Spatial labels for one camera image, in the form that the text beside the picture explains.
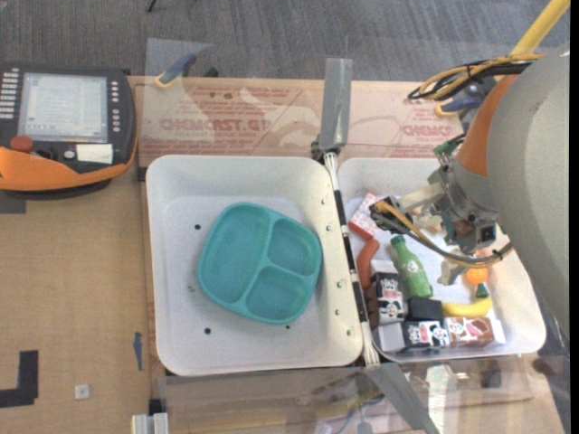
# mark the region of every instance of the green bottle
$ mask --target green bottle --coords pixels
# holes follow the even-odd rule
[[[394,236],[390,244],[396,251],[394,266],[403,278],[410,297],[432,297],[432,286],[428,282],[424,267],[418,257],[408,250],[404,236]]]

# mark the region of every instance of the red emergency stop button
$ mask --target red emergency stop button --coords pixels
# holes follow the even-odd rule
[[[22,153],[31,153],[33,150],[33,140],[26,135],[18,135],[10,140],[10,147],[14,151]]]

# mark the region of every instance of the gray carpet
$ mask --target gray carpet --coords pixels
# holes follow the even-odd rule
[[[550,0],[158,0],[147,13],[148,1],[0,0],[0,61],[151,74],[175,58],[171,47],[195,42],[196,75],[322,79],[325,59],[345,56],[355,79],[425,80],[509,53]],[[567,12],[537,50],[567,42],[570,28]],[[548,362],[566,341],[547,312],[546,322]],[[551,382],[570,431],[565,361]]]

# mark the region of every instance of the yellow pipe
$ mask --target yellow pipe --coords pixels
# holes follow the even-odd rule
[[[531,27],[528,28],[511,54],[532,52],[553,28],[563,13],[567,11],[570,4],[571,0],[551,0]]]

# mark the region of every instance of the banana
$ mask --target banana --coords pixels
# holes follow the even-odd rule
[[[444,316],[464,316],[474,318],[476,316],[485,316],[492,307],[492,299],[475,300],[472,304],[458,304],[456,302],[442,302],[442,313]]]

